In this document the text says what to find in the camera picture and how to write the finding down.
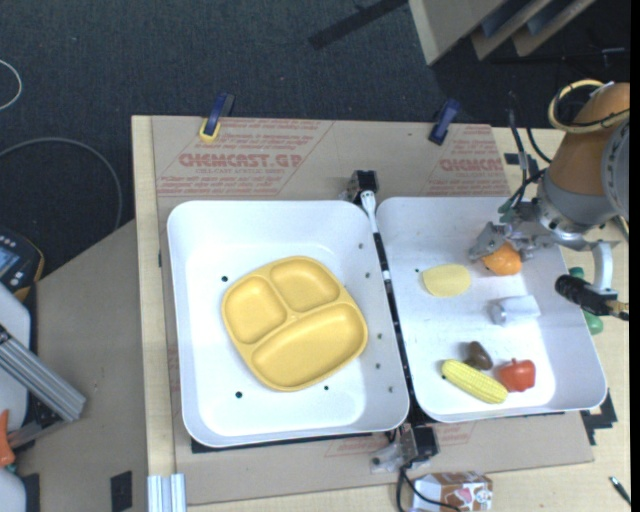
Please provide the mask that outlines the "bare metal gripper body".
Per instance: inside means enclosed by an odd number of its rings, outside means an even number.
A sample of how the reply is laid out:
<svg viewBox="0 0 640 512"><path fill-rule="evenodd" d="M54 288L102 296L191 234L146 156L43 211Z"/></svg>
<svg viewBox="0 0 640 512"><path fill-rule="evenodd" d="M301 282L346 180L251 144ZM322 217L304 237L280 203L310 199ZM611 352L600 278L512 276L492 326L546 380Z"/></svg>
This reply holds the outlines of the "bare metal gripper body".
<svg viewBox="0 0 640 512"><path fill-rule="evenodd" d="M559 245L574 251L592 251L597 246L616 247L619 241L585 238L593 224L576 222L546 199L506 203L501 207L504 237L521 252Z"/></svg>

